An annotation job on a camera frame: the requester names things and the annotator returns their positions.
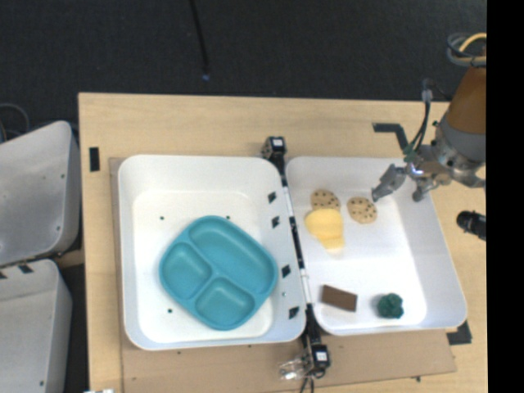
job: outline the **green broccoli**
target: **green broccoli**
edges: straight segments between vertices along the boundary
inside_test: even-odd
[[[383,318],[400,318],[404,314],[402,298],[398,294],[388,294],[378,301],[378,313]]]

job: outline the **cable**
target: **cable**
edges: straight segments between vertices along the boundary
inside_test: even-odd
[[[457,66],[486,67],[487,57],[485,55],[474,56],[466,52],[468,47],[476,41],[487,42],[487,34],[451,34],[447,41],[446,55],[448,59]]]
[[[7,132],[5,127],[3,126],[2,121],[0,121],[0,142],[6,142],[7,141]]]
[[[420,128],[417,131],[417,134],[415,137],[413,137],[413,140],[410,143],[410,146],[413,148],[414,151],[417,151],[420,146],[422,145],[422,140],[426,136],[426,129],[427,129],[427,122],[429,120],[429,113],[431,110],[431,100],[433,98],[433,93],[431,89],[429,89],[430,86],[434,85],[433,80],[431,79],[424,79],[422,81],[422,101],[424,102],[424,118],[422,120],[422,123],[420,125]]]
[[[446,101],[451,101],[451,99],[453,98],[453,95],[450,95],[448,93],[446,93],[444,90],[442,90],[440,88],[440,86],[436,83],[435,80],[433,79],[424,79],[422,81],[422,90],[424,89],[430,89],[430,90],[435,90],[438,94],[440,94]]]
[[[311,376],[306,376],[304,378],[304,382],[302,383],[302,387],[300,388],[300,393],[304,393],[305,386],[307,385],[308,380],[309,380],[310,392],[314,393],[314,381],[313,381],[313,377],[311,377]]]
[[[16,129],[6,129],[6,135],[9,136],[9,135],[12,135],[13,138],[16,138],[16,137],[19,137],[20,135],[22,135],[22,133]]]
[[[22,108],[20,108],[18,105],[15,105],[14,103],[0,103],[0,109],[12,109],[15,112],[18,112],[24,117],[25,121],[25,132],[28,133],[31,129],[31,122],[29,121],[29,116],[27,115],[27,112],[25,112]]]

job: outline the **wooden countertop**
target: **wooden countertop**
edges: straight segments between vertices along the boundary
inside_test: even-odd
[[[439,120],[446,107],[442,102],[433,103],[430,123]],[[140,153],[256,156],[270,135],[286,139],[288,157],[401,157],[394,134],[374,133],[372,123],[399,123],[410,138],[417,132],[422,115],[421,102],[81,93],[79,140],[90,388],[128,392],[147,386],[152,393],[166,391],[161,389],[174,377],[168,368],[155,367],[156,372],[149,368],[148,357],[153,355],[144,355],[131,346],[120,330],[109,159]],[[93,149],[100,166],[95,171],[91,171],[90,163]],[[455,223],[462,210],[486,212],[484,192],[452,183],[431,196],[468,303],[472,344],[448,347],[444,331],[371,340],[356,337],[350,344],[335,340],[338,363],[318,380],[315,390],[487,391],[486,243],[463,233]],[[391,349],[389,357],[373,349],[378,341]],[[354,353],[342,353],[344,347]],[[184,352],[179,359],[185,361],[180,363],[191,364],[196,370],[188,368],[187,379],[184,372],[175,372],[179,386],[175,390],[189,388],[190,377],[199,378],[193,391],[206,383],[214,391],[296,391],[300,385],[279,382],[276,373],[273,380],[272,373],[264,369],[277,357],[281,361],[290,358],[278,355],[287,351],[286,346],[261,347],[258,351],[262,355],[235,348],[226,347],[223,353],[233,359],[236,368],[207,359],[205,351]],[[405,362],[398,364],[402,351],[406,352]],[[242,362],[235,361],[235,356],[242,357]],[[198,368],[199,363],[205,367]],[[252,382],[242,384],[242,377],[247,375],[242,376],[241,370],[251,371]],[[217,379],[216,374],[223,376]],[[410,378],[426,374],[431,376],[422,377],[420,383]]]

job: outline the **blue plate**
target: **blue plate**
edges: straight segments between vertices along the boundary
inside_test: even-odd
[[[193,316],[226,331],[249,320],[273,291],[274,258],[222,217],[193,221],[160,261],[164,289]]]

